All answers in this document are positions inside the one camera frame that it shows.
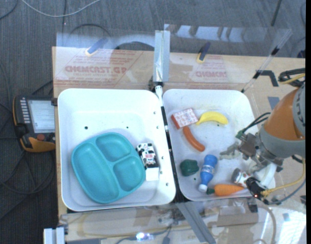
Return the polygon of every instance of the toy sausage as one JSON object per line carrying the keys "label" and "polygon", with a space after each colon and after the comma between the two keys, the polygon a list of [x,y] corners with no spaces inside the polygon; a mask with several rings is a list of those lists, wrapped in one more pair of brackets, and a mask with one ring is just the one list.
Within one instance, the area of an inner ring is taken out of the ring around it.
{"label": "toy sausage", "polygon": [[191,144],[193,148],[195,148],[199,152],[203,152],[205,150],[205,146],[195,139],[189,127],[183,127],[182,131],[187,141]]}

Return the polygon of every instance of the yellow banana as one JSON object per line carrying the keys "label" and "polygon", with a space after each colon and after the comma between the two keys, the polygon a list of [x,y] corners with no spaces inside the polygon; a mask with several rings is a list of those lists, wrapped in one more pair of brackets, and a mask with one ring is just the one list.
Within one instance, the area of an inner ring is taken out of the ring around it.
{"label": "yellow banana", "polygon": [[203,113],[200,119],[196,122],[197,125],[206,121],[216,121],[221,124],[226,125],[228,123],[228,119],[223,114],[216,111],[207,111]]}

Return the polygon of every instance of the green pepper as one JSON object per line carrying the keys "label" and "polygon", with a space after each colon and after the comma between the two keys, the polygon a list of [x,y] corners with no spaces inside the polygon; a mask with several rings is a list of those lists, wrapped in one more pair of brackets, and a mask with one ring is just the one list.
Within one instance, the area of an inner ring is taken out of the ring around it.
{"label": "green pepper", "polygon": [[190,176],[199,170],[196,160],[185,159],[179,166],[183,176]]}

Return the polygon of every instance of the handheld electronic device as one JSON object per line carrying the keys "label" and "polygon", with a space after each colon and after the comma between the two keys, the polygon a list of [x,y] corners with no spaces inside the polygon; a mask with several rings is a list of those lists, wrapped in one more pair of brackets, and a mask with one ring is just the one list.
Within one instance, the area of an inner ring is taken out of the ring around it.
{"label": "handheld electronic device", "polygon": [[33,153],[55,149],[55,116],[50,96],[18,95],[13,100],[15,134]]}

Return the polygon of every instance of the robotic hand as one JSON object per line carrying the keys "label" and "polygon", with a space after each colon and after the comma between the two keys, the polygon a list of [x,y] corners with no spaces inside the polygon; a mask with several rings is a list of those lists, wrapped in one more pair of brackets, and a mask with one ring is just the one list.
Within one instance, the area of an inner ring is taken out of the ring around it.
{"label": "robotic hand", "polygon": [[[285,158],[301,156],[303,171],[305,171],[305,83],[287,94],[275,106],[268,118],[262,120],[259,118],[251,124],[253,126],[265,120],[259,132],[255,135],[245,134],[249,126],[239,131],[236,137],[241,140],[241,143],[236,149],[243,154],[245,160],[251,158],[256,163],[252,171],[247,173],[245,181],[250,193],[264,203],[270,204],[266,200],[269,194],[267,187],[274,173],[282,170]],[[264,168],[269,170],[270,176],[267,178],[259,181],[250,176],[251,173],[256,174]],[[232,181],[236,181],[239,175],[240,170],[237,168],[232,175]]]}

